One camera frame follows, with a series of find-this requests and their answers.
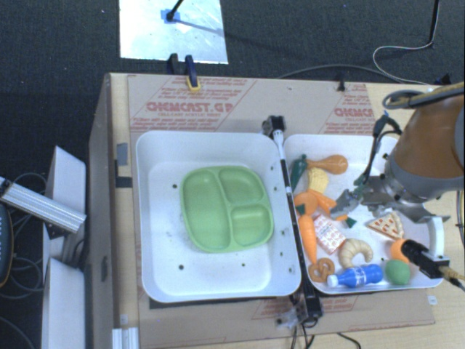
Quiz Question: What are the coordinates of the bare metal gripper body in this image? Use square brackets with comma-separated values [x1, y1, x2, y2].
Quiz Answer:
[360, 174, 451, 225]

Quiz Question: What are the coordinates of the orange toy carrot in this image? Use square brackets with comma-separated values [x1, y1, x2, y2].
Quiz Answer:
[310, 190, 358, 230]
[295, 204, 319, 265]

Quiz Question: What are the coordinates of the white plastic tray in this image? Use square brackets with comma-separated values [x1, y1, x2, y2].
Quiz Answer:
[283, 133, 445, 296]
[135, 129, 302, 304]

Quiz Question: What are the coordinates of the red and white carton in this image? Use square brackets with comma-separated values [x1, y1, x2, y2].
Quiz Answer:
[312, 214, 347, 256]

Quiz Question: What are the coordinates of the toy pizza slice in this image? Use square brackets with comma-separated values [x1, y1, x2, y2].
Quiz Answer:
[366, 211, 405, 241]

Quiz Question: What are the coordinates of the yellow toy corn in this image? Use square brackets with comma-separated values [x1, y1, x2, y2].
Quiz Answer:
[307, 167, 330, 195]

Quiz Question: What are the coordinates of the orange toy fruit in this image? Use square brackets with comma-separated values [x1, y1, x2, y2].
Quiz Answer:
[293, 191, 319, 217]

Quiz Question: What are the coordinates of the orange toy chicken drumstick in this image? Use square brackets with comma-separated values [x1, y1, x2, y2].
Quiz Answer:
[304, 153, 349, 176]

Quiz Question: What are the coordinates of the beige toy croissant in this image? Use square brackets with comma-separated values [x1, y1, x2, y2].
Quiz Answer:
[338, 238, 375, 270]

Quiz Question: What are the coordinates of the thin black and white rod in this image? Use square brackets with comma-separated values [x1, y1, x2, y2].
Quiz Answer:
[272, 129, 318, 305]

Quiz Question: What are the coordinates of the orange ball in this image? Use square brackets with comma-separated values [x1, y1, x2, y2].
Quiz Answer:
[389, 238, 411, 264]

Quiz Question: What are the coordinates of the orange toy pretzel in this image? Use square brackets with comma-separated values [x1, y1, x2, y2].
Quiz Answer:
[307, 257, 336, 284]

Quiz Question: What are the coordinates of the blue and white bottle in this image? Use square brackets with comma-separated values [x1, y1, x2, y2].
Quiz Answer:
[326, 263, 384, 289]

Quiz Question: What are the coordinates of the green toy lime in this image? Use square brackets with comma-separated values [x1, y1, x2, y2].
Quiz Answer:
[384, 259, 412, 286]

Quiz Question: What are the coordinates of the brown cardboard board red print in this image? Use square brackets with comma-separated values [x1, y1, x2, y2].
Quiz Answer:
[126, 73, 437, 345]

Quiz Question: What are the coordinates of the green divided plate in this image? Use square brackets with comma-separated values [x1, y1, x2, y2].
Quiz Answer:
[179, 164, 275, 254]

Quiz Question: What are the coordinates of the black cylinder on white bracket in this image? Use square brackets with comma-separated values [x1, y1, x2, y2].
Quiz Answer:
[401, 215, 451, 279]

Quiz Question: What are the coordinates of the black block with thin wires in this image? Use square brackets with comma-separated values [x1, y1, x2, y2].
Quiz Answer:
[262, 115, 288, 135]
[302, 292, 325, 322]

